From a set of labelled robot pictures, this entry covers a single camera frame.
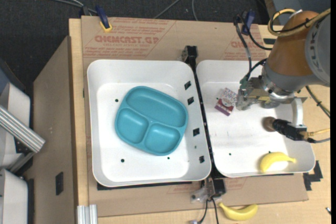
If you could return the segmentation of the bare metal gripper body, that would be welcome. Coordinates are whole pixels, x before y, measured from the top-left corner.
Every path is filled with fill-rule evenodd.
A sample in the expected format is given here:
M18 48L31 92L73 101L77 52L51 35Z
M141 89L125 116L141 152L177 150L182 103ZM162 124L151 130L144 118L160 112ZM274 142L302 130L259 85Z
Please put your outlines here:
M250 78L247 86L246 107L259 104L262 108L273 109L280 104L289 103L293 93L285 91L264 77Z

